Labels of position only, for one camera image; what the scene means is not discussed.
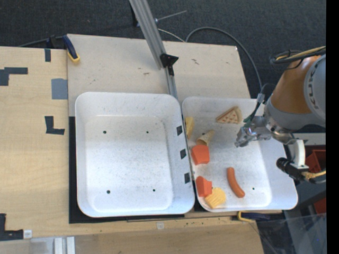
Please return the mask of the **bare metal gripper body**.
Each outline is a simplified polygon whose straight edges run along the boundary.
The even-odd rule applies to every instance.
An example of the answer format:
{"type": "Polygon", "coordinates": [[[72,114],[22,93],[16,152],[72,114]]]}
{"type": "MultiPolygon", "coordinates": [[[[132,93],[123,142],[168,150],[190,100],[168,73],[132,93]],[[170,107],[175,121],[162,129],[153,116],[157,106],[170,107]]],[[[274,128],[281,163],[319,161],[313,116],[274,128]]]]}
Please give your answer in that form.
{"type": "Polygon", "coordinates": [[[245,135],[254,137],[253,141],[266,141],[271,138],[282,144],[293,144],[294,135],[291,130],[285,129],[271,117],[249,116],[244,120],[245,135]]]}

